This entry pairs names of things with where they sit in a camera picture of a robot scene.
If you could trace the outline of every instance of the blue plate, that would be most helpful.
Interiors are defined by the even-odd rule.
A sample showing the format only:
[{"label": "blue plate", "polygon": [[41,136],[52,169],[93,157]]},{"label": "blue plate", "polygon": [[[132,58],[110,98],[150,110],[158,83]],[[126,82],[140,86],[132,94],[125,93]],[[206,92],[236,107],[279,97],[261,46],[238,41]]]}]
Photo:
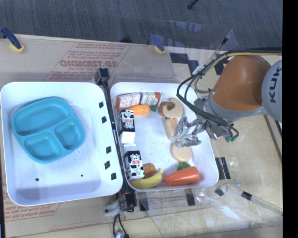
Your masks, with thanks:
[{"label": "blue plate", "polygon": [[84,127],[71,106],[59,97],[48,97],[19,109],[12,129],[25,152],[35,161],[49,163],[80,147]]}]

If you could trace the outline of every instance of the orange carrot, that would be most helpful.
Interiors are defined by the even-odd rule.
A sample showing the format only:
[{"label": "orange carrot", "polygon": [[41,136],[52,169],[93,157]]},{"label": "orange carrot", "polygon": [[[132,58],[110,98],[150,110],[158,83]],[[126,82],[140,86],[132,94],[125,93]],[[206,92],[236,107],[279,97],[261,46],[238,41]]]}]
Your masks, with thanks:
[{"label": "orange carrot", "polygon": [[196,167],[187,167],[166,176],[162,182],[168,183],[169,186],[180,186],[195,183],[200,179],[199,171]]},{"label": "orange carrot", "polygon": [[148,104],[139,104],[126,109],[134,111],[134,115],[147,115],[151,110]]}]

